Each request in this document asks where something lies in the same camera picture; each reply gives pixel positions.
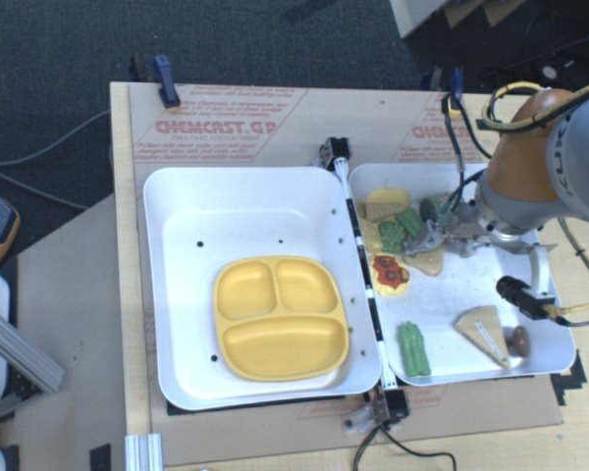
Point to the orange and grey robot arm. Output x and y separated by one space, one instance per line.
525 165

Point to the pale yellow toy cheese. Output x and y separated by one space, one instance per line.
371 236

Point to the beige toy biscuit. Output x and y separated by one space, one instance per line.
426 264

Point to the green red-spotted toy food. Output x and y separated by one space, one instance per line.
391 237

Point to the brown toy egg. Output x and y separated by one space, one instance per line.
520 340

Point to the yellow and red pizza slice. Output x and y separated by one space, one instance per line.
389 275

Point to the brown cardboard board red print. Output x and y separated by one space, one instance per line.
275 125

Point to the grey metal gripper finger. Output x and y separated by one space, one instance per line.
464 249
419 245

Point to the yellow divided plate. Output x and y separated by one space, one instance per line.
280 341

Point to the green toy pepper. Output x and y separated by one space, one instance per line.
411 223

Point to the tan toy waffle cone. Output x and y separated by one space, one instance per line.
380 211

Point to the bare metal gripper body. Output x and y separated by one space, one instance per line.
471 224

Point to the white plastic tray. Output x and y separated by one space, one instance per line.
446 302
186 263

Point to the small green can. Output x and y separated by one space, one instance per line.
434 208

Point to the black cylinder on white bracket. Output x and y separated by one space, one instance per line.
520 296

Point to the thin black and white rod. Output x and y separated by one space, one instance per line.
357 231

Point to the green toy asparagus bundle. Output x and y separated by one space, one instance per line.
413 350

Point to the tan toy bread wedge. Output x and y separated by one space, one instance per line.
486 334

